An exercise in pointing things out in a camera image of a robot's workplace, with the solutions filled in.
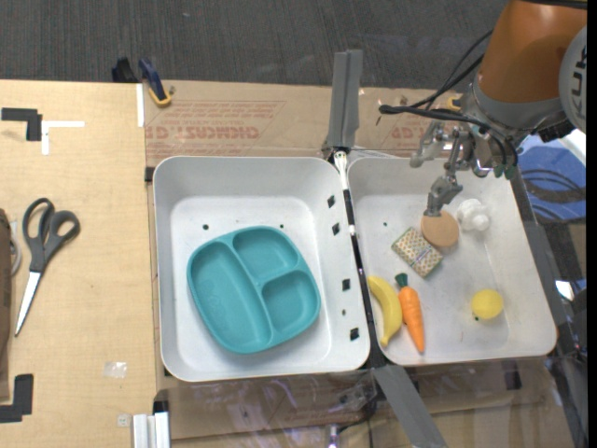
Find patterned yellow green packet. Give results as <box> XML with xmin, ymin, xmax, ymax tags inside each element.
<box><xmin>390</xmin><ymin>226</ymin><xmax>445</xmax><ymax>280</ymax></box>

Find yellow lemon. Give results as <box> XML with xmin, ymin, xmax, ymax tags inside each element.
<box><xmin>470</xmin><ymin>288</ymin><xmax>506</xmax><ymax>323</ymax></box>

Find black cylinder on white bracket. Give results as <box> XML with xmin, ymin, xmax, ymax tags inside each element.
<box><xmin>532</xmin><ymin>116</ymin><xmax>576</xmax><ymax>143</ymax></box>

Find white lumpy toy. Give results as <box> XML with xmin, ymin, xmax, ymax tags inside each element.
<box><xmin>455</xmin><ymin>198</ymin><xmax>492</xmax><ymax>232</ymax></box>

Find brown fabric pouch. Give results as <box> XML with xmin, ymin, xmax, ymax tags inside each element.
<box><xmin>0</xmin><ymin>207</ymin><xmax>13</xmax><ymax>401</ymax></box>

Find yellow banana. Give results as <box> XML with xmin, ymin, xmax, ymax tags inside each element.
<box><xmin>367</xmin><ymin>274</ymin><xmax>404</xmax><ymax>349</ymax></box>

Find brown cardboard board red print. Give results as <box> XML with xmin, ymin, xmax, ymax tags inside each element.
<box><xmin>143</xmin><ymin>79</ymin><xmax>563</xmax><ymax>441</ymax></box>

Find grey handled scissors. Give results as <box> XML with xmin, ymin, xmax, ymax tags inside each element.
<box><xmin>13</xmin><ymin>197</ymin><xmax>82</xmax><ymax>338</ymax></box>

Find tan round biscuit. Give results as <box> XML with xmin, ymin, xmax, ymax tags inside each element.
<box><xmin>420</xmin><ymin>209</ymin><xmax>461</xmax><ymax>250</ymax></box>

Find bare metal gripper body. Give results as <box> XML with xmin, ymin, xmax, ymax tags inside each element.
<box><xmin>446</xmin><ymin>119</ymin><xmax>519</xmax><ymax>180</ymax></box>

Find orange carrot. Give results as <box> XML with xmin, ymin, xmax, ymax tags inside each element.
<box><xmin>394</xmin><ymin>273</ymin><xmax>427</xmax><ymax>356</ymax></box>

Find white plastic tray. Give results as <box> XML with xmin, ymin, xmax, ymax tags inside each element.
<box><xmin>346</xmin><ymin>156</ymin><xmax>559</xmax><ymax>368</ymax></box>
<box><xmin>152</xmin><ymin>155</ymin><xmax>372</xmax><ymax>384</ymax></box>

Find teal divided plate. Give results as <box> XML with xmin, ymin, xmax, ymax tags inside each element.
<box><xmin>186</xmin><ymin>225</ymin><xmax>323</xmax><ymax>356</ymax></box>

